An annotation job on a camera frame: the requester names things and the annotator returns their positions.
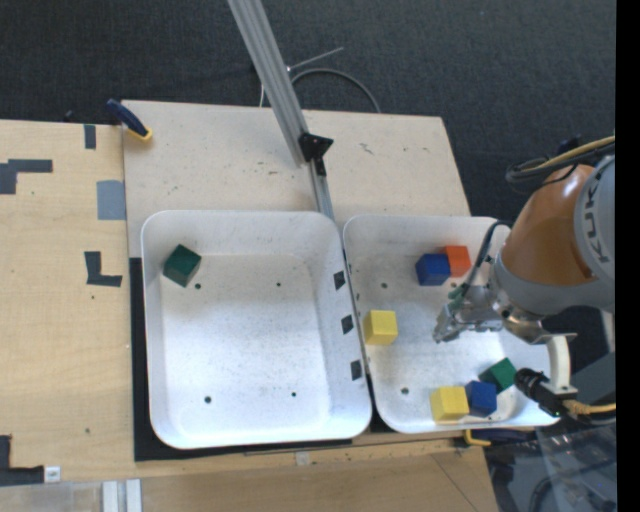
black carpet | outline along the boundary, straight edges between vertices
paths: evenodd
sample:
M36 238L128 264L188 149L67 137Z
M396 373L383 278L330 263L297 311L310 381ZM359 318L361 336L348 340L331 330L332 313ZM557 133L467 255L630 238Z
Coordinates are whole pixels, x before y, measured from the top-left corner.
M440 116L474 215L512 220L509 164L615 128L615 0L264 0L285 62L362 81L384 113ZM258 105L260 84L222 0L0 0L0 118L110 123L107 99ZM351 83L296 85L304 108L372 111ZM597 312L574 367L606 351Z

tray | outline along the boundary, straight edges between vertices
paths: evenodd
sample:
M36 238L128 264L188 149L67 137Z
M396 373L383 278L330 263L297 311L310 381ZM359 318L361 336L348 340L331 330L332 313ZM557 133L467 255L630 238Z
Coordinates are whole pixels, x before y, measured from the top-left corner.
M498 409L489 418L465 416L459 421L435 423L429 396L440 386L464 386L486 368L508 357L516 368L529 367L549 374L544 346L530 346L506 330L463 333L459 339L436 344L431 337L436 317L453 284L420 286L415 263L424 253L445 245L466 245L471 260L488 227L486 217L411 217L362 215L344 228L351 284L362 320L371 309L396 312L399 336L392 345L366 345L376 407L391 428L423 433L460 428L529 427L557 421L542 412L514 386L498 395ZM508 229L498 228L492 250L500 247ZM486 282L488 265L477 279Z
M202 257L162 275L178 244ZM348 439L372 406L340 235L315 212L163 211L141 234L150 418L179 449Z

blue block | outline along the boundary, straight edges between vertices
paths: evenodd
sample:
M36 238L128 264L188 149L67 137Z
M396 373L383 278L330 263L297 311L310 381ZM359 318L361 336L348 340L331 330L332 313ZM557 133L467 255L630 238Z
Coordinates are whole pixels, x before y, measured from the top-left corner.
M464 390L469 402L469 414L486 418L498 408L498 392L495 384L472 380Z
M420 286L440 286L451 277L451 267L446 254L423 254L416 263Z

cube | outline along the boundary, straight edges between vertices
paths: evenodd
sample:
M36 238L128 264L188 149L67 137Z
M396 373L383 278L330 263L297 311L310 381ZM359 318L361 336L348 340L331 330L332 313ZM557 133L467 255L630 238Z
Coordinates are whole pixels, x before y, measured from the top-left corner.
M502 393L505 389L513 385L513 379L516 376L516 369L509 360L505 357L501 361L498 361L493 366L483 371L478 379L481 382L490 382L496 385L498 393Z
M486 418L498 408L498 390L491 382L472 380L465 387L469 414Z
M467 395L462 386L444 386L429 396L433 420L456 421L469 414Z
M178 245L165 262L162 274L186 288L200 268L201 260L191 249Z
M462 277L471 268L471 258L466 245L446 245L443 252L449 260L451 277Z
M416 262L420 286L440 286L451 276L449 258L444 253L423 254Z
M364 341L368 345L391 345L398 337L395 311L372 309L364 317Z

red block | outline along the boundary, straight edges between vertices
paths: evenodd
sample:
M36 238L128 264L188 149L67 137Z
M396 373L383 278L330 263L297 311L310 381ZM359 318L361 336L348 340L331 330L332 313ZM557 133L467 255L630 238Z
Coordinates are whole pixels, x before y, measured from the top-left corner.
M471 258L466 245L447 245L443 252L449 259L451 277L462 277L471 268Z

